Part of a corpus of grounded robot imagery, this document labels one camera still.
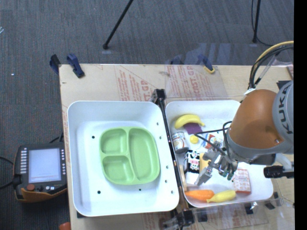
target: purple object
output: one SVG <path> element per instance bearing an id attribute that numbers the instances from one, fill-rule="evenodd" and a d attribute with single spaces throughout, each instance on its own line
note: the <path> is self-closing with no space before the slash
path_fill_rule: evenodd
<path id="1" fill-rule="evenodd" d="M 197 123 L 187 123 L 183 126 L 189 135 L 202 132 L 201 127 Z"/>

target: black stand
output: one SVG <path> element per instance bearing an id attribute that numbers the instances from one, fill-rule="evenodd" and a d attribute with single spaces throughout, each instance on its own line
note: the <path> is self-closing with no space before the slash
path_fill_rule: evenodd
<path id="1" fill-rule="evenodd" d="M 258 29 L 258 19 L 259 19 L 260 3 L 261 3 L 261 0 L 258 0 L 253 43 L 257 42 L 257 29 Z"/>
<path id="2" fill-rule="evenodd" d="M 126 12 L 128 11 L 130 5 L 132 4 L 132 2 L 133 2 L 133 0 L 130 0 L 130 1 L 128 2 L 127 6 L 125 7 L 123 13 L 121 14 L 119 20 L 117 21 L 115 27 L 113 28 L 113 30 L 112 30 L 110 36 L 108 37 L 108 39 L 106 40 L 106 42 L 102 45 L 102 47 L 103 47 L 104 49 L 108 49 L 108 46 L 107 46 L 108 43 L 110 42 L 111 38 L 113 37 L 115 31 L 117 30 L 117 28 L 118 28 L 118 26 L 119 26 L 121 20 L 124 18 Z"/>

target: table surface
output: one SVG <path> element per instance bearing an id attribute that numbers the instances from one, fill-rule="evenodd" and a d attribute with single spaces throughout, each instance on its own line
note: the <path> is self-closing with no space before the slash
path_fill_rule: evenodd
<path id="1" fill-rule="evenodd" d="M 170 219 L 169 212 L 143 213 L 104 217 L 77 217 L 73 204 L 71 161 L 68 137 L 67 110 L 70 104 L 80 100 L 96 101 L 148 101 L 155 89 L 165 89 L 167 100 L 180 98 L 225 98 L 242 99 L 247 90 L 251 66 L 214 66 L 210 74 L 200 65 L 112 65 L 81 64 L 85 75 L 81 78 L 70 65 L 60 65 L 59 83 L 62 102 L 63 132 L 65 140 L 70 221 L 72 230 L 78 229 L 162 229 L 162 223 Z M 258 89 L 278 92 L 278 81 L 291 80 L 286 68 L 274 66 L 269 69 Z M 287 155 L 293 161 L 293 155 Z M 272 179 L 274 191 L 278 192 L 283 205 L 272 210 L 266 209 L 263 216 L 251 220 L 249 215 L 224 217 L 213 213 L 213 219 L 197 222 L 184 229 L 292 229 L 295 225 L 294 179 L 285 177 Z"/>

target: yellow banana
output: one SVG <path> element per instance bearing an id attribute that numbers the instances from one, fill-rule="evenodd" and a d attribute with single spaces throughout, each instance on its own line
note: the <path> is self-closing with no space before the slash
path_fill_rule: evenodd
<path id="1" fill-rule="evenodd" d="M 200 117 L 198 115 L 195 114 L 184 114 L 182 116 L 180 116 L 176 122 L 175 122 L 175 128 L 178 129 L 182 126 L 184 126 L 185 124 L 188 123 L 197 123 L 201 126 L 204 126 L 205 124 L 201 121 Z"/>
<path id="2" fill-rule="evenodd" d="M 207 203 L 209 202 L 224 202 L 228 200 L 232 200 L 236 197 L 235 190 L 226 190 L 220 193 L 216 193 L 212 198 L 207 199 Z"/>

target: green plate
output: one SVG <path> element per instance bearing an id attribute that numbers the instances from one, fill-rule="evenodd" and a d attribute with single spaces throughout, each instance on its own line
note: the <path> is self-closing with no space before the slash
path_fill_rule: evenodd
<path id="1" fill-rule="evenodd" d="M 105 177 L 122 185 L 149 183 L 160 173 L 157 145 L 141 127 L 110 128 L 100 136 L 101 168 Z"/>

